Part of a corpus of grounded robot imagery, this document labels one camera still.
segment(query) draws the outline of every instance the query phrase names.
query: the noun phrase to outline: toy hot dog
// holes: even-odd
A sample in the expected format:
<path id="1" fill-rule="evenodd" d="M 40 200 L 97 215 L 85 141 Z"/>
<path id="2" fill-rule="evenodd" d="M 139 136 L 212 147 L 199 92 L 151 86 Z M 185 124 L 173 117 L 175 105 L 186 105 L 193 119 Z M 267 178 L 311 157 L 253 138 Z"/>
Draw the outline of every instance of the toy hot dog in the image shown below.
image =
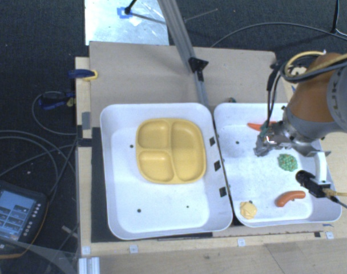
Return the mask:
<path id="1" fill-rule="evenodd" d="M 283 207 L 290 200 L 303 199 L 303 198 L 305 198 L 305 192 L 304 191 L 289 191 L 289 192 L 286 192 L 286 193 L 280 195 L 276 199 L 275 204 L 278 207 Z"/>

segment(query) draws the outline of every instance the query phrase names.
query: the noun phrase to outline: white bracket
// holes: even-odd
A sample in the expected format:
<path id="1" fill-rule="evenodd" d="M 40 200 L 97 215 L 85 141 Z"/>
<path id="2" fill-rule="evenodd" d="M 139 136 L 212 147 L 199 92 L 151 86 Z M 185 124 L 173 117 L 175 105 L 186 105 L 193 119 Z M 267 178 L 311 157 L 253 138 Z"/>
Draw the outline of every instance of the white bracket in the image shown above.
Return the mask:
<path id="1" fill-rule="evenodd" d="M 327 161 L 325 152 L 316 152 L 313 158 L 316 164 L 316 182 L 318 184 L 327 183 Z"/>
<path id="2" fill-rule="evenodd" d="M 91 247 L 85 246 L 81 248 L 81 254 L 84 255 L 90 255 L 91 254 Z"/>
<path id="3" fill-rule="evenodd" d="M 100 274 L 100 258 L 80 258 L 78 260 L 79 274 Z"/>
<path id="4" fill-rule="evenodd" d="M 326 237 L 328 240 L 333 240 L 334 239 L 333 232 L 332 231 L 326 231 Z"/>
<path id="5" fill-rule="evenodd" d="M 244 239 L 237 239 L 237 243 L 239 247 L 244 247 L 246 245 L 246 241 Z"/>
<path id="6" fill-rule="evenodd" d="M 138 253 L 138 246 L 136 244 L 132 244 L 129 246 L 130 253 Z"/>

